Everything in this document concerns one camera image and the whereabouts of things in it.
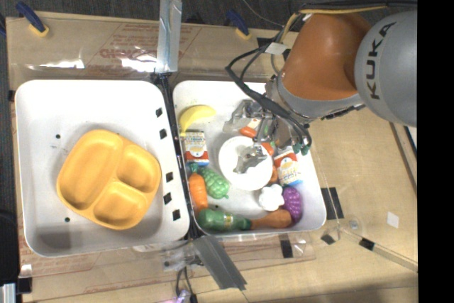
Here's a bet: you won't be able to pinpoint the white plastic tray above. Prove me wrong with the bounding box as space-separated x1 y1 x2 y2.
172 79 328 237
13 79 191 258

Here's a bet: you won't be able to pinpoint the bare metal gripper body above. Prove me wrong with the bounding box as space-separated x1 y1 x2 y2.
254 112 303 151

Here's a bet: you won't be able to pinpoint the brown chicken drumstick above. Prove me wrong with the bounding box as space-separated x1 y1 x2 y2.
250 209 294 232

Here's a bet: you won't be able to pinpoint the brown cardboard board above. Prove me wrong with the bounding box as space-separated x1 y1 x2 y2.
5 10 320 295

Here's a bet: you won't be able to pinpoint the yellow banana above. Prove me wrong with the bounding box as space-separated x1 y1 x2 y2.
178 104 217 138

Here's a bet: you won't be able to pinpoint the small orange carrot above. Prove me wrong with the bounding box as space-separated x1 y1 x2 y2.
260 141 277 158

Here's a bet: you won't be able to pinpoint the green bottle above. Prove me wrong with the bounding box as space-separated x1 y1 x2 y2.
196 208 253 233

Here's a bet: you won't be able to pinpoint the purple grapes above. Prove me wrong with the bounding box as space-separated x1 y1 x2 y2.
282 186 304 223

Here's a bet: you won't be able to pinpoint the yellow divided plate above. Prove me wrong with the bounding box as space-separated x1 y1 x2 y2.
55 128 163 231

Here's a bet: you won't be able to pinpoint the green grapes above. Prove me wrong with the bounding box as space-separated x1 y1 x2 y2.
198 166 232 200

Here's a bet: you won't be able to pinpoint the white round plate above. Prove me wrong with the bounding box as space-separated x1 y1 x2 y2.
218 135 275 192

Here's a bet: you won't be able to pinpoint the white cauliflower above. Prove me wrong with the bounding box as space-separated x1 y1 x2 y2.
258 183 286 212

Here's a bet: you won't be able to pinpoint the red and white carton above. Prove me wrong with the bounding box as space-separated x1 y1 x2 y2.
272 147 304 187
183 131 211 167

